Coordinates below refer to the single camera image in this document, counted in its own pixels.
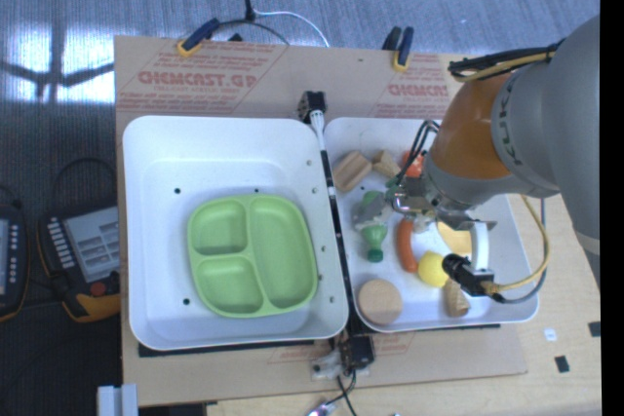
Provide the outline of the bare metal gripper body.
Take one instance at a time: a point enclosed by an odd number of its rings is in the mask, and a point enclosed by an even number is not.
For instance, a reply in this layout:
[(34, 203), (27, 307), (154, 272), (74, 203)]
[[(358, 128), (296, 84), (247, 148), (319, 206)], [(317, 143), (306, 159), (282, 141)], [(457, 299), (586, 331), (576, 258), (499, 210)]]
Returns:
[(434, 222), (443, 222), (451, 229), (472, 227), (470, 206), (446, 196), (428, 178), (390, 179), (388, 203), (394, 211), (412, 219), (418, 229), (425, 229)]

